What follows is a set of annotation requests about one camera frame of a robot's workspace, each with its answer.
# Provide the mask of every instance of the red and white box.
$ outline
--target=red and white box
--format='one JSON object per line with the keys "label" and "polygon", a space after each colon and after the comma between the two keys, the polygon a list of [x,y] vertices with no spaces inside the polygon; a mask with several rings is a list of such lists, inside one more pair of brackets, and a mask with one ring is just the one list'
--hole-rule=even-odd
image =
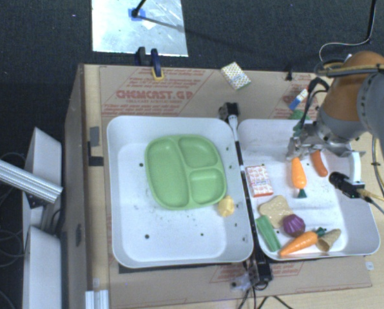
{"label": "red and white box", "polygon": [[269,196],[274,193],[264,165],[246,167],[245,170],[252,197]]}

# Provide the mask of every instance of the purple onion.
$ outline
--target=purple onion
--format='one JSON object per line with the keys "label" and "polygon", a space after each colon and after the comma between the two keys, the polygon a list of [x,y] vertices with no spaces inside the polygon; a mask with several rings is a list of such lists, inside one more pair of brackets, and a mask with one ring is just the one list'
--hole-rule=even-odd
{"label": "purple onion", "polygon": [[288,235],[298,237],[305,232],[305,222],[298,215],[291,214],[283,219],[283,229]]}

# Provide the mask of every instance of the orange carrot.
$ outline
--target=orange carrot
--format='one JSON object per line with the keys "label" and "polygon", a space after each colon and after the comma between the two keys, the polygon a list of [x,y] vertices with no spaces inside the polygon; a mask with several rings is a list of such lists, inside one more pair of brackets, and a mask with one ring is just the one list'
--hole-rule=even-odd
{"label": "orange carrot", "polygon": [[321,151],[316,150],[315,152],[311,153],[311,160],[318,175],[323,178],[326,177],[328,175],[328,171],[322,162]]}
{"label": "orange carrot", "polygon": [[318,242],[318,235],[313,231],[304,232],[301,236],[298,236],[292,240],[287,246],[280,251],[280,256],[288,255],[297,250],[307,248],[315,245]]}
{"label": "orange carrot", "polygon": [[298,157],[292,160],[292,179],[293,184],[297,189],[303,189],[307,185],[307,177],[303,171],[301,161]]}

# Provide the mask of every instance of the dark background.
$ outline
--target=dark background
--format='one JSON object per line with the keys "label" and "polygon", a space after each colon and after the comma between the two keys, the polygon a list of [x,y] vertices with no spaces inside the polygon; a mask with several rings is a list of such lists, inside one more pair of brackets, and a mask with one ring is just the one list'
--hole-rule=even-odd
{"label": "dark background", "polygon": [[[330,41],[366,39],[371,0],[181,0],[189,57],[163,66],[311,72]],[[384,55],[384,0],[371,44],[331,46],[325,58],[358,50]],[[133,56],[91,50],[91,0],[0,0],[0,156],[27,153],[34,127],[63,140],[77,64],[132,65]],[[13,158],[12,163],[20,161]],[[19,192],[2,204],[0,226],[21,230]],[[16,242],[5,244],[16,252]],[[0,262],[8,258],[0,255]],[[0,268],[0,289],[21,307],[23,260]],[[0,298],[0,308],[8,308]]]}

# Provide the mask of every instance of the silver metal plate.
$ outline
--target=silver metal plate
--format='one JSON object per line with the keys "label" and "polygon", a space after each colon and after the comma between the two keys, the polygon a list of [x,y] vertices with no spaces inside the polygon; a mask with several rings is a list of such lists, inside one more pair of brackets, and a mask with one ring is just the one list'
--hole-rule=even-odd
{"label": "silver metal plate", "polygon": [[95,52],[150,53],[187,57],[184,18],[180,0],[147,0],[140,15],[130,11],[141,0],[92,0],[92,43]]}

